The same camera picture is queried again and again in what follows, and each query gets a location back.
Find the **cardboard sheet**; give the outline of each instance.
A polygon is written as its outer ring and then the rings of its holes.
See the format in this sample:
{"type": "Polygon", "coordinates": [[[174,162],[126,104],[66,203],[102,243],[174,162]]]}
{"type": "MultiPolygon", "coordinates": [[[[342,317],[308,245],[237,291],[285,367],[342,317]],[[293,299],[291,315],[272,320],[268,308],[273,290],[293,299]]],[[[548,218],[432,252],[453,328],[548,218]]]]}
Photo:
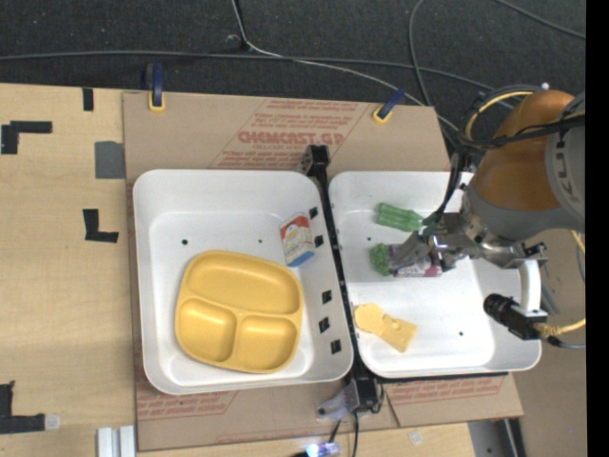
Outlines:
{"type": "MultiPolygon", "coordinates": [[[[341,381],[297,387],[227,391],[184,397],[160,393],[142,370],[132,188],[152,169],[297,169],[309,144],[326,144],[328,173],[346,170],[447,170],[435,111],[397,106],[382,126],[379,104],[166,93],[166,109],[151,112],[144,92],[123,93],[128,237],[140,450],[326,435],[315,403],[341,381]]],[[[511,376],[387,385],[383,410],[362,430],[517,416],[511,376]],[[468,385],[476,381],[470,391],[468,385]]]]}

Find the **white tray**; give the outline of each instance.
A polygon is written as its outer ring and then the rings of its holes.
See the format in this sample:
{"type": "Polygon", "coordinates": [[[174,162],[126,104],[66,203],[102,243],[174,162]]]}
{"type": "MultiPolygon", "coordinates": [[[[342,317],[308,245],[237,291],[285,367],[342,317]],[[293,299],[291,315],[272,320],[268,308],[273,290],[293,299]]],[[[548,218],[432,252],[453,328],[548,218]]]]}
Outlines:
{"type": "MultiPolygon", "coordinates": [[[[471,174],[464,175],[468,182],[471,174]]],[[[368,251],[379,243],[398,244],[408,233],[377,225],[375,208],[386,202],[426,216],[442,202],[445,172],[344,172],[329,193],[352,307],[376,303],[385,313],[418,326],[405,353],[374,334],[357,329],[358,347],[368,368],[387,378],[524,370],[541,355],[539,341],[522,341],[491,320],[482,308],[493,292],[521,293],[519,274],[484,260],[459,261],[438,278],[384,277],[370,264],[368,251]]],[[[447,211],[458,211],[458,190],[447,211]]]]}
{"type": "Polygon", "coordinates": [[[155,170],[136,181],[133,204],[144,368],[159,390],[186,394],[286,386],[336,380],[349,371],[353,347],[319,192],[311,180],[291,171],[155,170]],[[174,314],[188,261],[222,249],[285,265],[280,224],[310,209],[318,211],[310,220],[313,235],[322,235],[324,243],[291,268],[304,290],[302,332],[292,362],[274,373],[251,374],[185,355],[175,338],[174,314]],[[328,291],[329,300],[323,295],[328,291]]]}

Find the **blue clamp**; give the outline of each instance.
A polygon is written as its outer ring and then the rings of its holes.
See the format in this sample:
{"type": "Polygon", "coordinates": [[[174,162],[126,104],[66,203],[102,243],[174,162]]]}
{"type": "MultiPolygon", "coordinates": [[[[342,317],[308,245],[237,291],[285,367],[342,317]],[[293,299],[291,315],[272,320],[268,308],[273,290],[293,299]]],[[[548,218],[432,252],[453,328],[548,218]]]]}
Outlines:
{"type": "Polygon", "coordinates": [[[165,98],[163,96],[163,67],[159,63],[148,65],[148,107],[151,111],[161,113],[165,110],[165,98]]]}
{"type": "Polygon", "coordinates": [[[389,99],[385,102],[384,105],[381,105],[372,113],[372,120],[375,124],[382,125],[393,113],[391,110],[398,104],[398,102],[404,96],[403,89],[397,89],[393,92],[393,94],[389,97],[389,99]]]}

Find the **yellow divided tray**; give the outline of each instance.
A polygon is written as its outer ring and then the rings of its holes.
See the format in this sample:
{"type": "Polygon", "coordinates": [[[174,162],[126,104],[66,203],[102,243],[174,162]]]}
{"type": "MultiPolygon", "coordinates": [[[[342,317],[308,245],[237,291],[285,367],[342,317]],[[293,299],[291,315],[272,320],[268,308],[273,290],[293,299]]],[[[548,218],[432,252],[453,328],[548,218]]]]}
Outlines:
{"type": "Polygon", "coordinates": [[[182,350],[219,368],[268,373],[294,357],[303,320],[303,289],[285,266],[209,250],[188,264],[175,310],[182,350]]]}

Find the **yellow plate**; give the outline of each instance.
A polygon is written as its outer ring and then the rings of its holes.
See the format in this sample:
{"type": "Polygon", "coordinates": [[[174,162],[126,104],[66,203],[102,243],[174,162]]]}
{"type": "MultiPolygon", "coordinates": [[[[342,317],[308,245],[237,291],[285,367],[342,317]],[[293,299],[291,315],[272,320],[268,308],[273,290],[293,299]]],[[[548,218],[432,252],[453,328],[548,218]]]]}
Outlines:
{"type": "Polygon", "coordinates": [[[193,359],[219,368],[266,373],[294,357],[303,288],[285,266],[237,252],[194,257],[182,278],[175,334],[193,359]]]}

